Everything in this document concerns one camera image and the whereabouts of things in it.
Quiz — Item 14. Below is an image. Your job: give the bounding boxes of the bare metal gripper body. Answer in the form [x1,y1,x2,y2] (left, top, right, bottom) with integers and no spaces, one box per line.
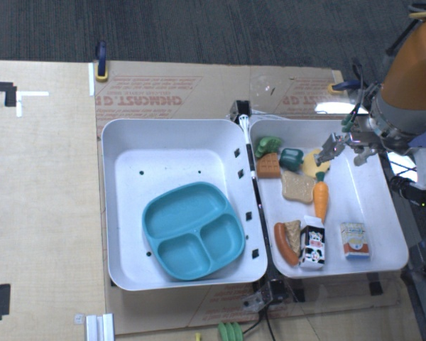
[343,114,410,167]

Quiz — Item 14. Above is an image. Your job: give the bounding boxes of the yellow round toy food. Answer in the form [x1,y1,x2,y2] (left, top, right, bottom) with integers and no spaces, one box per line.
[301,148,332,179]

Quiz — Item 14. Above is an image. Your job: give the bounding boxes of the green bell pepper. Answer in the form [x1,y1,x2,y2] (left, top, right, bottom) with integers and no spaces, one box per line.
[278,148,305,173]

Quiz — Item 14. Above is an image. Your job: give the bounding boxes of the beige bread slice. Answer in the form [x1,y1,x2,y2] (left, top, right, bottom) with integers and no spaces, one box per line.
[280,170,317,205]

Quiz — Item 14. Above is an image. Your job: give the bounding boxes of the orange carrot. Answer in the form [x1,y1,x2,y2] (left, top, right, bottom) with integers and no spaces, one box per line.
[312,170,330,224]

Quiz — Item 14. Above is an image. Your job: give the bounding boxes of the white plastic tray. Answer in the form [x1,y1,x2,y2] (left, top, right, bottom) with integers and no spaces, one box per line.
[248,118,410,280]
[101,118,269,292]

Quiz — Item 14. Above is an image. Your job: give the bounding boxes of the orange toy waffle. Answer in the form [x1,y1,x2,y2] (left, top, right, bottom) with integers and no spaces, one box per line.
[256,151,283,180]

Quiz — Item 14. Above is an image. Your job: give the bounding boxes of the green ribbed toy vegetable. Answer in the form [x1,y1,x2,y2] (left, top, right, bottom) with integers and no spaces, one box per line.
[253,135,284,159]

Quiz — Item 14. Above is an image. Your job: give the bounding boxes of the thin black and white rod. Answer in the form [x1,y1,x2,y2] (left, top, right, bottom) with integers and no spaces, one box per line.
[239,114,271,281]

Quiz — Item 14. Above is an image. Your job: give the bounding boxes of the white and orange carton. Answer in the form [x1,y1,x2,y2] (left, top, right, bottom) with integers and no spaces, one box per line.
[339,222,371,261]

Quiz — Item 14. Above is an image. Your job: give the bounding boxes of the cow print milk carton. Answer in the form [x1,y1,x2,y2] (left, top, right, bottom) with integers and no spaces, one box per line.
[297,215,327,271]

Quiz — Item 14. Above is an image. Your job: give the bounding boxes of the orange sausage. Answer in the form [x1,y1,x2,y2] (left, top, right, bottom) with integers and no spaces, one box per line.
[273,222,300,267]

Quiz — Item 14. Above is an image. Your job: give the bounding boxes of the blue divided plate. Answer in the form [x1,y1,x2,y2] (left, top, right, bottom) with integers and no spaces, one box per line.
[141,181,247,282]

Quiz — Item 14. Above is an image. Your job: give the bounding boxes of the brown cardboard board red print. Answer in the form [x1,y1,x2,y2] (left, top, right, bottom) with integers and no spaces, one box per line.
[94,60,415,335]

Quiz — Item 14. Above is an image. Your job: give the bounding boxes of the green pea pods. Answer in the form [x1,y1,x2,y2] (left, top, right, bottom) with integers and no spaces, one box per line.
[217,320,244,341]

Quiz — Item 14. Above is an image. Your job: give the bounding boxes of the black cylinder on white bracket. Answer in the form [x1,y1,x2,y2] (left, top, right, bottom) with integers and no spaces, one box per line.
[389,146,426,199]

